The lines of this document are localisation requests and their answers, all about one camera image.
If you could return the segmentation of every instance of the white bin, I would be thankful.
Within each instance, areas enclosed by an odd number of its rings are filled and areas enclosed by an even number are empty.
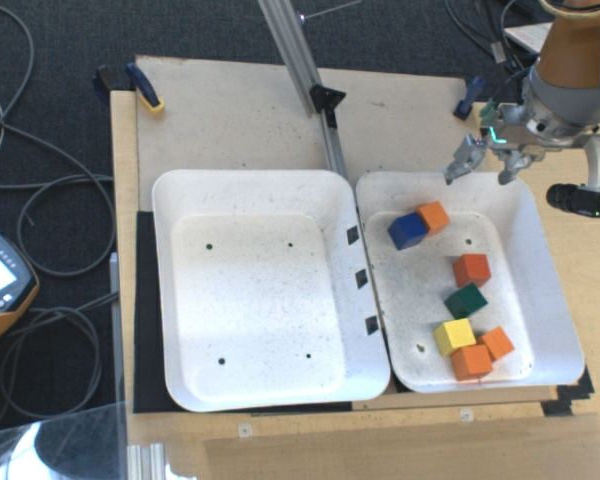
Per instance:
[[[371,399],[390,368],[353,190],[320,170],[175,170],[153,188],[164,360],[207,412]]]
[[[472,173],[447,186],[441,172],[372,172],[356,187],[360,221],[397,378],[419,392],[569,384],[584,356],[547,246],[535,200],[521,180],[501,186],[495,173]],[[397,250],[387,228],[439,201],[451,223]],[[488,304],[469,317],[476,334],[502,326],[516,350],[479,381],[458,382],[433,331],[453,320],[444,300],[458,287],[452,264],[487,255]]]

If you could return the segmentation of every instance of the hole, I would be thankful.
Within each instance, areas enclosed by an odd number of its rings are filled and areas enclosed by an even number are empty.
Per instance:
[[[380,326],[378,325],[377,316],[370,316],[364,321],[364,323],[367,326],[367,334],[373,334],[380,328]]]
[[[356,283],[358,283],[358,288],[362,288],[368,281],[367,271],[365,269],[356,272]]]
[[[358,232],[358,226],[353,226],[352,228],[347,229],[347,241],[349,245],[354,242],[357,242],[360,238],[360,233]]]

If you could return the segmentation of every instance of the green cube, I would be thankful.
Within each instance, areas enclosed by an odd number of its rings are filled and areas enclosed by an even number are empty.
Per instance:
[[[472,313],[475,313],[480,308],[487,305],[487,300],[482,296],[480,290],[474,283],[469,283],[464,288],[460,288],[447,300],[444,305],[453,315],[456,320],[467,318]]]

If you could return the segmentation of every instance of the wooden block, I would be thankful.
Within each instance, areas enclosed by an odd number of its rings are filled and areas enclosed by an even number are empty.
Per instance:
[[[429,236],[440,233],[451,222],[449,215],[447,215],[439,201],[424,204],[416,211],[427,226]]]
[[[389,226],[388,231],[399,251],[418,245],[429,232],[417,212],[398,217]]]
[[[436,327],[433,335],[443,356],[451,355],[462,347],[476,344],[476,338],[467,318],[444,322]]]
[[[513,352],[515,347],[507,333],[500,326],[495,329],[491,329],[488,333],[483,334],[479,339],[478,343],[487,347],[489,356],[492,361],[497,361],[501,357],[506,356],[509,352]]]
[[[484,254],[463,254],[453,263],[453,273],[458,288],[467,286],[469,283],[480,288],[491,279],[489,261]]]
[[[460,288],[444,301],[455,319],[466,318],[487,305],[487,300],[474,283]]]
[[[462,347],[451,355],[456,379],[471,380],[484,377],[493,371],[489,350],[485,345]]]

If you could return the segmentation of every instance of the metal pole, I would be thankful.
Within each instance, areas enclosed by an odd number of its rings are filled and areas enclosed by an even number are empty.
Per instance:
[[[258,3],[307,115],[311,117],[320,113],[327,166],[346,179],[347,172],[340,137],[333,122],[335,119],[328,120],[324,109],[317,110],[311,96],[312,89],[322,86],[322,81],[297,11],[291,4],[291,0],[258,0]]]

